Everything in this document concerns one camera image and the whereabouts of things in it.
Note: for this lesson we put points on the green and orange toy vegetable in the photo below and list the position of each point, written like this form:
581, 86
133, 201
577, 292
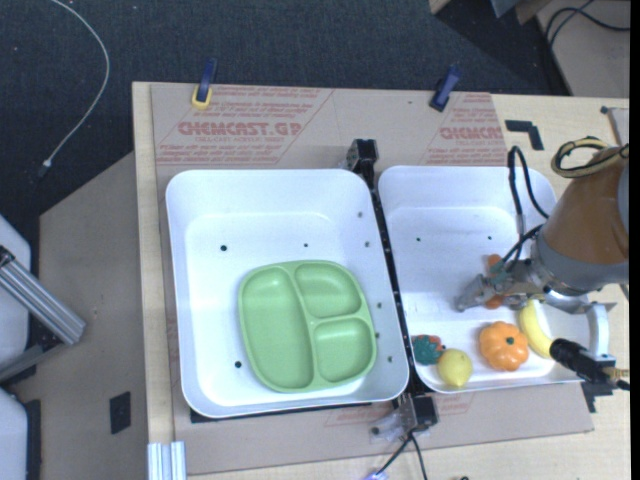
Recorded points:
426, 350

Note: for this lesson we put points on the brown cardboard board red print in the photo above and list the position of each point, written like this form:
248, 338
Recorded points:
310, 123

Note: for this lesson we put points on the orange pumpkin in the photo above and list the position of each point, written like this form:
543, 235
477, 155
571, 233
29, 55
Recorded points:
502, 348

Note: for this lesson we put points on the green divided plate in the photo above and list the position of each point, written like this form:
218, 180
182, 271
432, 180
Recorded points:
285, 328

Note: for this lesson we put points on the orange carrot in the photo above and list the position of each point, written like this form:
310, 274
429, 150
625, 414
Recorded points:
493, 261

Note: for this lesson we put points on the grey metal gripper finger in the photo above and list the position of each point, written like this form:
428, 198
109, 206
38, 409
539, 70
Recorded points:
470, 294
514, 300

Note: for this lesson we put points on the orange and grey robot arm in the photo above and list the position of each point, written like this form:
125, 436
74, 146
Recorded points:
585, 218

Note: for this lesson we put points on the black cylinder on white bracket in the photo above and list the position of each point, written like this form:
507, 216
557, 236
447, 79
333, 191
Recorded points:
582, 358

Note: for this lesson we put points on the white plastic tray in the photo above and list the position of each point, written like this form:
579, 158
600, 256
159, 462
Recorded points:
450, 218
280, 218

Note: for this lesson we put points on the thin black rod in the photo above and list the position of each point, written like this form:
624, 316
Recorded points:
387, 248

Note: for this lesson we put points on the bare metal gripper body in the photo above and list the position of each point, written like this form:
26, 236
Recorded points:
520, 277

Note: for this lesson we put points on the yellow banana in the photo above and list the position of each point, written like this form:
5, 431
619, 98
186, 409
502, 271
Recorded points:
534, 329

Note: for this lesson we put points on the yellow lemon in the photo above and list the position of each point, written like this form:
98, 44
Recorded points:
454, 367

